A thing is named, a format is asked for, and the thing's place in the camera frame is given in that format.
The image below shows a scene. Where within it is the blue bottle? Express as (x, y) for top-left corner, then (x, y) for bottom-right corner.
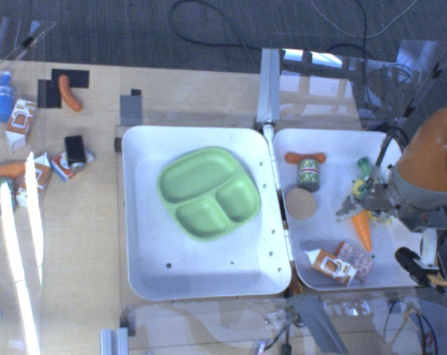
(0, 70), (16, 124)

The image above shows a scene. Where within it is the black can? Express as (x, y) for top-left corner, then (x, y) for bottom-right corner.
(64, 135), (89, 173)

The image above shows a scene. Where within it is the green divided plate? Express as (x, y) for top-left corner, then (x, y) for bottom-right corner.
(156, 146), (263, 243)

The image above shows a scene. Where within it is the black cylinder on white bracket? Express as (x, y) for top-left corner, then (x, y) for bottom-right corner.
(394, 226), (442, 287)

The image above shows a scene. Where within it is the white plastic tray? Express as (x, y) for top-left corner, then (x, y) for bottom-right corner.
(272, 127), (433, 292)
(121, 124), (293, 302)

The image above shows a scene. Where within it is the orange sausage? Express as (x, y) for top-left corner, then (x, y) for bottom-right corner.
(283, 151), (327, 165)
(57, 73), (84, 113)

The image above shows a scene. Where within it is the green capped clear bottle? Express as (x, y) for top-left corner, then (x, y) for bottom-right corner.
(351, 156), (380, 196)

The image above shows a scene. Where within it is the red patterned packet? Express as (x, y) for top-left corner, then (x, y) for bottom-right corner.
(334, 240), (375, 284)

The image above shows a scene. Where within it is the tan round biscuit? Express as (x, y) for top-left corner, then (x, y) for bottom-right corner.
(285, 187), (318, 220)

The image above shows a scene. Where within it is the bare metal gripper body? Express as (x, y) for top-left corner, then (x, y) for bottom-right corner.
(357, 182), (399, 214)

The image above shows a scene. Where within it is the small orange and white carton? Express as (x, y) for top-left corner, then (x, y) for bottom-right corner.
(50, 149), (96, 183)

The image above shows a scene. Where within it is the orange carrot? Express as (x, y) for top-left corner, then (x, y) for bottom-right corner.
(0, 160), (29, 183)
(351, 209), (374, 253)

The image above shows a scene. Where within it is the thin black and white rod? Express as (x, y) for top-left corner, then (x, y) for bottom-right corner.
(261, 123), (295, 264)

